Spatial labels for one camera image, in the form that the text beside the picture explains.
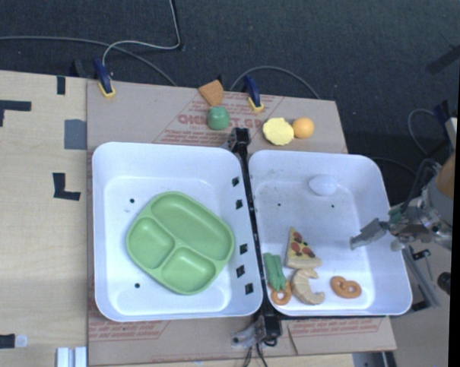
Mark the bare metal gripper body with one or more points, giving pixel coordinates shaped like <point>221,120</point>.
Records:
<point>418,225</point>

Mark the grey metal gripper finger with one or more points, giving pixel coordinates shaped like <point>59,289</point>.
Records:
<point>368,234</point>
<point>398,245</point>

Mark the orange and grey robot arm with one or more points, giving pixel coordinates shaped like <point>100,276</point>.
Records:
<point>445,180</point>

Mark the white plastic tray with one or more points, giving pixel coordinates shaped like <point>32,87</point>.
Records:
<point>116,166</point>
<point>359,184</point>

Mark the large orange toy pretzel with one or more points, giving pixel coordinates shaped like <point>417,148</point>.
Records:
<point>339,288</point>

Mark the white toy egg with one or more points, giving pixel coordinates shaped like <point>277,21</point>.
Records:
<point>323,184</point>

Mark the toy pizza slice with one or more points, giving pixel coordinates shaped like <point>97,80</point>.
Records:
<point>299,252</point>

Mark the beige toy croissant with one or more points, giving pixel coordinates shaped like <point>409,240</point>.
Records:
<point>303,286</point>

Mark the green toy beans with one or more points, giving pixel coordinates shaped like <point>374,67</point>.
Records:
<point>275,270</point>

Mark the small orange toy pretzel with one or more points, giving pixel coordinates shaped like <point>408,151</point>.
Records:
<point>276,297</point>

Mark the thin black and white rod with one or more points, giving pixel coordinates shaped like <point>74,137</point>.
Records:
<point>252,202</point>

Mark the orange toy ball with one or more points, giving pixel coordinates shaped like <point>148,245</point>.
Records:
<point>303,127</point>

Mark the yellow round toy biscuit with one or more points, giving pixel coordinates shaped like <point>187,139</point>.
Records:
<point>278,131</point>

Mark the green divided plate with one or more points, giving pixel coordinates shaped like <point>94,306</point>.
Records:
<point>182,241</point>

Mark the orange toy bread wedge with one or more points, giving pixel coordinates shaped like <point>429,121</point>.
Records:
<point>212,91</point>

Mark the brown cardboard board red print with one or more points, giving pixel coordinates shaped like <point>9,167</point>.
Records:
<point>141,114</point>

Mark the black cylinder on white bracket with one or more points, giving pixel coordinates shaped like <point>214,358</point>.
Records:
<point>445,282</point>

